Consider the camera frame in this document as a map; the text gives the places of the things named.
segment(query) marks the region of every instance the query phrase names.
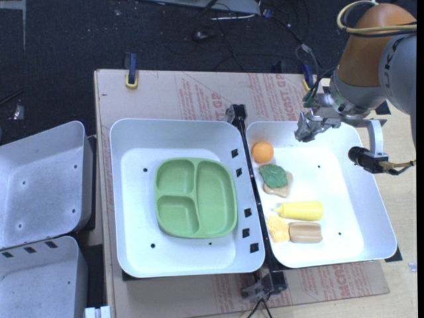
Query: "green plate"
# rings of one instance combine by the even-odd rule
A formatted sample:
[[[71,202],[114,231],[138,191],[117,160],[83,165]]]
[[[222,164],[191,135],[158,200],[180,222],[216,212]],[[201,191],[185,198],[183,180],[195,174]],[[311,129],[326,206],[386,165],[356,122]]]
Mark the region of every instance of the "green plate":
[[[200,158],[163,161],[154,176],[154,203],[162,230],[185,238],[229,234],[237,222],[233,178],[220,162]]]

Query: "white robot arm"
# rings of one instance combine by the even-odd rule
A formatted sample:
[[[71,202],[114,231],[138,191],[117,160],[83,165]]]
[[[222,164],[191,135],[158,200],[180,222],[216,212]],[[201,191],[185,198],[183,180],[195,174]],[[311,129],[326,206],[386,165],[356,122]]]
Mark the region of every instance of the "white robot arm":
[[[372,5],[355,28],[344,25],[357,5]],[[416,19],[406,10],[389,3],[357,1],[346,6],[337,19],[338,26],[350,36],[339,65],[324,93],[317,93],[319,80],[303,101],[309,112],[302,112],[295,137],[308,142],[318,133],[338,128],[341,123],[367,127],[370,150],[355,147],[348,153],[356,164],[372,173],[396,174],[386,168],[381,126],[384,119],[366,119],[385,100],[411,117],[411,131],[416,147]]]

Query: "mustard bottle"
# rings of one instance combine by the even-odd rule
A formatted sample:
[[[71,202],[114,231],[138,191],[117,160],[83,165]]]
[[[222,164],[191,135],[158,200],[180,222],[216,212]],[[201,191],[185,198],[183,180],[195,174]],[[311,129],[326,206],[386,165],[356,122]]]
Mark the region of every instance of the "mustard bottle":
[[[320,220],[324,213],[323,204],[317,200],[280,203],[280,206],[273,210],[283,218],[304,221]]]

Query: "toy orange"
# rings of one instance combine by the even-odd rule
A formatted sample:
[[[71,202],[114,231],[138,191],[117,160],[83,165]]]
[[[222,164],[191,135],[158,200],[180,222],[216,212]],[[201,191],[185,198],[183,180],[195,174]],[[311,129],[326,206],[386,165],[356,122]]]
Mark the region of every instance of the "toy orange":
[[[255,162],[263,164],[274,156],[274,147],[269,142],[260,141],[253,145],[251,153]]]

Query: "table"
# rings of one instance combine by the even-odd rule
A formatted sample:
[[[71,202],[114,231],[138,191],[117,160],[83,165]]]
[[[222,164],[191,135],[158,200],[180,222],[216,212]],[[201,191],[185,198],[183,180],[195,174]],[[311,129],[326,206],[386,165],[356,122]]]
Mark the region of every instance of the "table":
[[[209,276],[123,281],[117,262],[110,171],[109,129],[122,118],[223,120],[232,103],[243,103],[248,121],[296,121],[305,93],[297,74],[244,74],[213,72],[139,71],[137,89],[125,87],[124,70],[97,70],[94,73],[99,157],[98,187],[103,222],[107,305],[114,317],[189,317],[210,315],[219,310],[208,296],[214,285]],[[383,127],[385,152],[390,161],[415,159],[409,116],[390,105]],[[368,147],[366,129],[358,129]],[[416,168],[399,176],[375,176],[394,228],[403,260],[376,261],[386,277],[388,291],[338,301],[321,301],[271,309],[273,317],[416,317],[417,316],[417,209]],[[184,291],[195,292],[191,302]],[[247,312],[218,316],[246,317]],[[264,317],[258,312],[255,317]]]

